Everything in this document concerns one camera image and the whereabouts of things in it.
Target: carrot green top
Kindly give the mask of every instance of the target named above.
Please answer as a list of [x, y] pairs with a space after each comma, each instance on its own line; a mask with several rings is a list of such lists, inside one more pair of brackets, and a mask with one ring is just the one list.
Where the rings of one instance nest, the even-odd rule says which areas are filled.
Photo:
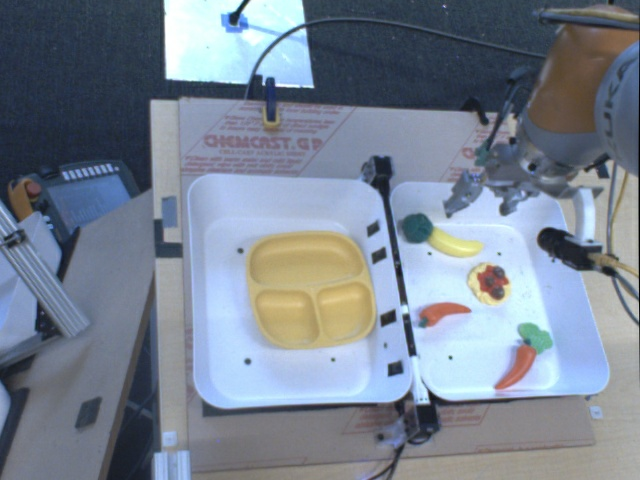
[[402, 231], [409, 242], [420, 244], [431, 236], [433, 223], [423, 213], [414, 213], [402, 219]]
[[536, 349], [538, 354], [542, 354], [547, 349], [553, 347], [553, 340], [547, 331], [543, 331], [536, 324], [530, 322], [518, 326], [518, 334], [527, 345]]

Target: protective paper sheet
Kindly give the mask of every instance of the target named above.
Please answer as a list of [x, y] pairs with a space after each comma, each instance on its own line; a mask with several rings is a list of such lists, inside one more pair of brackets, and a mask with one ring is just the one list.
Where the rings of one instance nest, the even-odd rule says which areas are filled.
[[[251, 0], [247, 27], [228, 27], [223, 16], [243, 0], [164, 0], [166, 77], [169, 80], [246, 84], [260, 54], [305, 21], [302, 0]], [[313, 88], [306, 30], [284, 39], [258, 74], [278, 86]]]

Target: yellow banana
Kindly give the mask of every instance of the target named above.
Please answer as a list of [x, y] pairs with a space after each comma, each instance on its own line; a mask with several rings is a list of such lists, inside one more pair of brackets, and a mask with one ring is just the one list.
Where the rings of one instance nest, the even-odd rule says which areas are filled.
[[427, 242], [441, 253], [458, 258], [475, 256], [484, 247], [484, 244], [478, 240], [458, 238], [435, 226], [427, 238]]

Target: orange carrot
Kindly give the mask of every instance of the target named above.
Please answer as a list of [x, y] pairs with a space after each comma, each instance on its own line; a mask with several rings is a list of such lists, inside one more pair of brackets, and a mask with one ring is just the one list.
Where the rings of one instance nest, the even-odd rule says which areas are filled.
[[526, 342], [520, 345], [516, 351], [516, 360], [511, 370], [494, 386], [495, 389], [506, 389], [522, 379], [531, 369], [537, 355], [536, 349]]
[[420, 323], [418, 325], [420, 327], [432, 327], [447, 315], [457, 315], [461, 313], [471, 313], [471, 310], [467, 306], [454, 302], [432, 304], [420, 311]]

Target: cookie with red topping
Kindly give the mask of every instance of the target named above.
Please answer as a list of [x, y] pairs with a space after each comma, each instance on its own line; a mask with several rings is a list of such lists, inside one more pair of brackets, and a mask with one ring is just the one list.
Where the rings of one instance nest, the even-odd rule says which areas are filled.
[[469, 272], [467, 284], [478, 300], [497, 306], [511, 295], [511, 283], [502, 267], [492, 263], [480, 263]]

